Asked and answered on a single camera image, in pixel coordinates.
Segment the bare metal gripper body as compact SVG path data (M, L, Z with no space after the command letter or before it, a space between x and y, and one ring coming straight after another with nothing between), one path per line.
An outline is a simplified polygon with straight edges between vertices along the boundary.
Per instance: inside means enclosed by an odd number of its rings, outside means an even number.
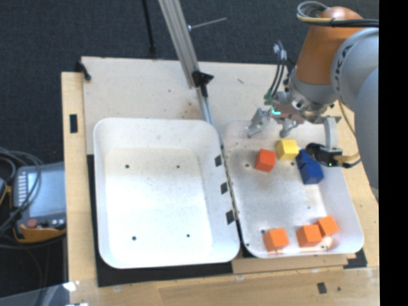
M280 118L322 124L328 105L315 103L297 91L278 91L272 99L273 114Z

